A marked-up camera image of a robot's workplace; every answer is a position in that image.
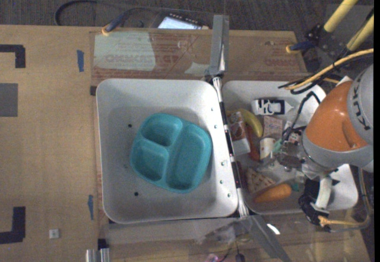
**small white cube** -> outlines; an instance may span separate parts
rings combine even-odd
[[[58,239],[59,238],[59,229],[51,229],[49,230],[49,239]]]

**orange carrot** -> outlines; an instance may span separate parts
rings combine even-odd
[[[258,195],[255,199],[255,203],[263,203],[270,201],[277,201],[283,198],[287,198],[292,193],[292,188],[290,185],[283,183],[268,190],[264,191],[262,194]]]

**gray square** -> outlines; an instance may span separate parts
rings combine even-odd
[[[0,116],[16,117],[18,113],[18,84],[0,83]]]

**teal bowl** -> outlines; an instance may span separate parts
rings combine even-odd
[[[187,193],[201,183],[210,162],[211,137],[177,116],[157,113],[140,126],[130,164],[138,176],[169,191]]]

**yellow banana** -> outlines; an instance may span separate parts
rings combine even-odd
[[[238,109],[238,111],[243,115],[244,122],[251,126],[257,137],[262,136],[262,124],[260,120],[252,112],[246,109]]]

